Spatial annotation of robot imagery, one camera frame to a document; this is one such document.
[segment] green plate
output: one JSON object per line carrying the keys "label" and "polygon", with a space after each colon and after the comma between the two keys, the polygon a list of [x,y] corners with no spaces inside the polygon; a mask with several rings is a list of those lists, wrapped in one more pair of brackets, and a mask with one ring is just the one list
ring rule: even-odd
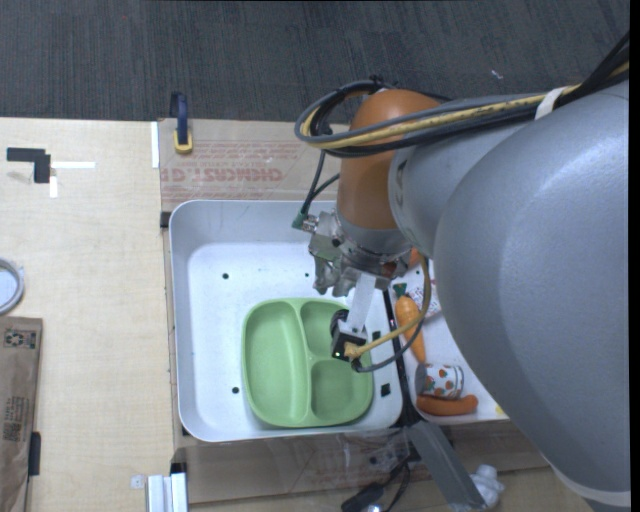
{"label": "green plate", "polygon": [[[258,418],[279,427],[339,425],[362,416],[373,398],[371,373],[330,355],[329,323],[344,305],[322,299],[261,302],[242,331],[242,372]],[[370,364],[368,353],[362,358]]]}

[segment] brown paper bag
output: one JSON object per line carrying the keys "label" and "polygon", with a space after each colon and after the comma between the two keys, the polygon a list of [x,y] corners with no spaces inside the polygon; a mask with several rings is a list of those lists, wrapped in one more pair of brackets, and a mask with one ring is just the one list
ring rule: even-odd
{"label": "brown paper bag", "polygon": [[24,512],[42,320],[0,317],[0,512]]}

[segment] blue and yellow clamp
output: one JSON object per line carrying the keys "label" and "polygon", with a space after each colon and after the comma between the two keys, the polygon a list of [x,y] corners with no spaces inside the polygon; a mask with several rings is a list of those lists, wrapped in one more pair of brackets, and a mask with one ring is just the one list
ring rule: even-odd
{"label": "blue and yellow clamp", "polygon": [[182,155],[193,151],[193,138],[187,125],[187,97],[181,92],[171,94],[169,116],[178,118],[178,126],[173,132],[173,145],[176,153]]}

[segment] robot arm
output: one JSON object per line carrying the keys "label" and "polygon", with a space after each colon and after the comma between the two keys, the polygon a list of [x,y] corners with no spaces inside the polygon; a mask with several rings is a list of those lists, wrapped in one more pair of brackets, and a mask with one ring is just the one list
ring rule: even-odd
{"label": "robot arm", "polygon": [[[544,94],[442,105],[370,95],[349,145],[320,137],[344,160],[336,209],[309,224],[316,289],[356,288],[356,312],[333,326],[334,356],[367,342],[370,294],[418,248],[465,359],[598,512],[630,510],[628,47],[600,75],[565,89],[550,113]],[[420,130],[402,137],[412,123]]]}

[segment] yellow cable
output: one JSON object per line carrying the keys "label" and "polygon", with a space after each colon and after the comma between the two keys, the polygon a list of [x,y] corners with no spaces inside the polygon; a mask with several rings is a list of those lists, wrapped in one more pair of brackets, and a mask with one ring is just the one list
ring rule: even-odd
{"label": "yellow cable", "polygon": [[[609,75],[609,78],[614,77],[628,69],[629,69],[629,62],[626,62],[621,66],[619,66],[617,69],[615,69]],[[570,92],[573,92],[578,87],[580,87],[580,84],[569,86],[562,91],[561,95],[564,96],[566,94],[569,94]],[[346,136],[341,138],[340,140],[335,140],[330,142],[309,142],[308,144],[312,147],[319,148],[319,149],[339,149],[347,146],[356,146],[360,144],[366,144],[369,142],[375,142],[381,139],[386,139],[388,137],[404,135],[406,133],[411,133],[411,132],[423,130],[426,128],[435,128],[436,126],[442,126],[444,124],[455,123],[459,121],[473,119],[476,117],[495,114],[497,112],[503,112],[505,110],[509,110],[516,107],[533,105],[536,103],[540,103],[545,96],[546,94],[537,94],[535,96],[528,96],[526,98],[519,98],[517,100],[491,103],[489,105],[485,105],[482,107],[460,110],[457,112],[442,114],[435,117],[429,117],[427,119],[419,119],[416,121],[406,121],[399,125],[392,125],[386,128],[373,130],[369,133],[365,133],[362,135]],[[303,135],[305,136],[310,135],[311,119],[313,118],[317,110],[318,109],[315,109],[303,123],[301,128],[301,132]]]}
{"label": "yellow cable", "polygon": [[416,318],[414,318],[407,325],[404,325],[398,329],[391,331],[388,334],[385,334],[381,338],[373,340],[371,343],[367,343],[366,345],[356,345],[355,343],[347,342],[344,344],[344,355],[351,358],[357,359],[365,352],[368,352],[371,349],[376,348],[383,343],[392,340],[396,336],[400,336],[404,334],[406,331],[418,325],[420,320],[422,320],[427,311],[429,310],[429,304],[431,303],[431,277],[429,276],[429,269],[427,268],[427,260],[424,256],[420,255],[420,265],[422,266],[422,272],[424,273],[424,299],[422,301],[422,309]]}

